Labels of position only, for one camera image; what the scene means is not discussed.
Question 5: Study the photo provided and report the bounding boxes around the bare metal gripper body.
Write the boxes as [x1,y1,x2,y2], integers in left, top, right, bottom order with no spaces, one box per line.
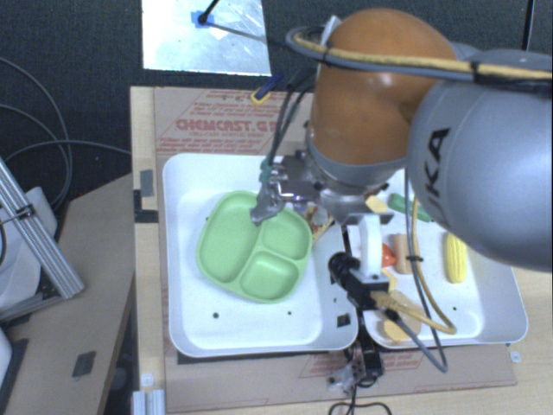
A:
[266,149,373,224]

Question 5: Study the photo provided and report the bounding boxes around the green divided plate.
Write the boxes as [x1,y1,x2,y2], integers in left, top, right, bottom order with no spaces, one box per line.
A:
[195,190,314,304]

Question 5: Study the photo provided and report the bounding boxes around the thin black rod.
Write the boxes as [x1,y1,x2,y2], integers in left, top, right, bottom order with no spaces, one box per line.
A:
[340,221,360,350]

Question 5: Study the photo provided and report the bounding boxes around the green toy vegetable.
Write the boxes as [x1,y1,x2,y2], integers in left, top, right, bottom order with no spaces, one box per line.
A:
[386,192,434,224]

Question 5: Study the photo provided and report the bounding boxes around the brown cardboard board red print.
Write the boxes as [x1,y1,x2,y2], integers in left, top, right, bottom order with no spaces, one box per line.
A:
[153,86,518,413]

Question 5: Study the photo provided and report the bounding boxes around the white plastic tray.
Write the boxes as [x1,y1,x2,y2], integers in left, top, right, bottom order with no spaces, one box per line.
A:
[340,166,530,349]
[162,152,359,359]

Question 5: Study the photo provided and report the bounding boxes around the red toy food piece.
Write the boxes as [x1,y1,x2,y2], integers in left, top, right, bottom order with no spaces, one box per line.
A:
[381,242,399,270]

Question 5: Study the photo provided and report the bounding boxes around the tan sausage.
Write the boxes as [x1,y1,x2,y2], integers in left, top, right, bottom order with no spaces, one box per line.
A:
[391,233,423,275]

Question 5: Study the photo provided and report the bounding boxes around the yellow corn cob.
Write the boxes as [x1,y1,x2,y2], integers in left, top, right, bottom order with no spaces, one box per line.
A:
[444,231,469,284]

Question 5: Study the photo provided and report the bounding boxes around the tan bread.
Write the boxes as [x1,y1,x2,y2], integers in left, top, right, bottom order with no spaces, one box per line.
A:
[375,290,423,348]

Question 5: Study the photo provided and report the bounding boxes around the black cylinder on white bracket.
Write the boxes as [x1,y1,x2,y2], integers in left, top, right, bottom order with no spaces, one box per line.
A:
[327,211,395,311]

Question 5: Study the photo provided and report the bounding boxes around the black block with wires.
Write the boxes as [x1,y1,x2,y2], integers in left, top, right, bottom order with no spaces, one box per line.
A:
[359,342,385,379]

